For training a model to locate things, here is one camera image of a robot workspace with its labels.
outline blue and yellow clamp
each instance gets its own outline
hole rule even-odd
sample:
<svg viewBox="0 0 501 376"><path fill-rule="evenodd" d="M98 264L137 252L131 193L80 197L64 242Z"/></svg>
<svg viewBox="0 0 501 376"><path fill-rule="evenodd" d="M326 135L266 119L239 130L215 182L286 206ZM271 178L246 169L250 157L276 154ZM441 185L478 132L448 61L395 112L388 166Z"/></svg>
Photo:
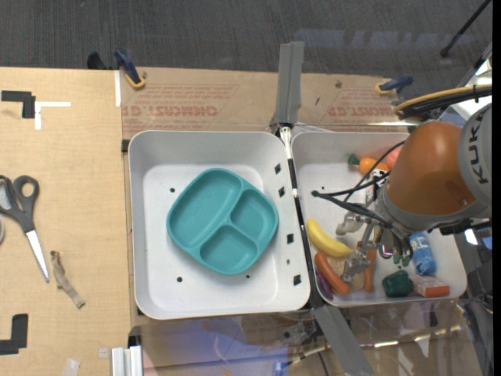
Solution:
<svg viewBox="0 0 501 376"><path fill-rule="evenodd" d="M400 77L391 79L388 82L380 83L374 86L374 92L379 96L389 95L393 89L397 89L397 94L400 93L406 86L411 85L414 79L411 77Z"/></svg>
<svg viewBox="0 0 501 376"><path fill-rule="evenodd" d="M138 74L135 69L134 63L128 58L127 53L123 49L117 49L115 51L115 58L119 67L123 67L125 70L125 79L131 84L134 89L141 89L145 82L144 78Z"/></svg>

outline green pepper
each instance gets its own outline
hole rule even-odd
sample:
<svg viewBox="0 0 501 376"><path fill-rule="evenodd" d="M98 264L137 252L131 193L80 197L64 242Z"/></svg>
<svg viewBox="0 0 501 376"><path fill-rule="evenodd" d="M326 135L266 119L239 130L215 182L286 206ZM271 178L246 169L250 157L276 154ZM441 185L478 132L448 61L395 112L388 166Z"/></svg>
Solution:
<svg viewBox="0 0 501 376"><path fill-rule="evenodd" d="M383 279L383 287L387 297L401 298L413 290L413 282L405 270L399 270Z"/></svg>

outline blue can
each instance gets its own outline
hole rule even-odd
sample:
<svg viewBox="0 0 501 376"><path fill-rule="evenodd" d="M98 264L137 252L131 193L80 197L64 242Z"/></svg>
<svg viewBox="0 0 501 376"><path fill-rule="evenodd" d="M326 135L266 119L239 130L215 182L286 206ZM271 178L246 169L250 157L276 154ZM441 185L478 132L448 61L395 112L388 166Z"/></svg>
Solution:
<svg viewBox="0 0 501 376"><path fill-rule="evenodd" d="M409 238L413 248L413 263L421 276L433 276L437 271L437 263L431 254L430 241L425 232L415 233Z"/></svg>

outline carrot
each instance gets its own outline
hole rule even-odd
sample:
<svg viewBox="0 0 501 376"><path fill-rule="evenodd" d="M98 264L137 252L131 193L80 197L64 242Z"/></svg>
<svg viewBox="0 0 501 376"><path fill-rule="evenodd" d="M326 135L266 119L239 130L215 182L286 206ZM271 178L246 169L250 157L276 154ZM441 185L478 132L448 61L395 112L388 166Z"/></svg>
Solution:
<svg viewBox="0 0 501 376"><path fill-rule="evenodd" d="M374 164L376 163L376 159L373 159L372 157L362 157L360 159L360 163L359 163L359 170L362 174L366 174L367 172L369 172L369 170L374 166ZM380 170L383 170L384 172L389 172L390 171L390 167L385 164L385 163L378 163L378 165L376 166L376 168L380 169Z"/></svg>
<svg viewBox="0 0 501 376"><path fill-rule="evenodd" d="M334 272L333 268L330 266L327 261L326 254L318 252L315 255L315 263L318 266L320 273L326 278L334 292L339 295L346 295L350 292L350 287L336 274L336 272Z"/></svg>
<svg viewBox="0 0 501 376"><path fill-rule="evenodd" d="M363 289L367 292L374 292L373 274L374 266L376 265L376 254L377 249L369 249L367 251L367 260L370 262L370 266L366 267L363 271Z"/></svg>

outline banana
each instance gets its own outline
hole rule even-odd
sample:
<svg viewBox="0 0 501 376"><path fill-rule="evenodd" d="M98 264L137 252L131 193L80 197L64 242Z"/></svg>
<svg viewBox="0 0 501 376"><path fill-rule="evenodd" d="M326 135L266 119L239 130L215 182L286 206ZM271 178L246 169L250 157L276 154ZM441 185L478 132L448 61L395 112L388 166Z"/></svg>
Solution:
<svg viewBox="0 0 501 376"><path fill-rule="evenodd" d="M322 227L314 219L310 218L307 220L306 233L308 234L308 239L326 255L333 256L334 258L343 258L353 252L353 249L350 247L325 234Z"/></svg>

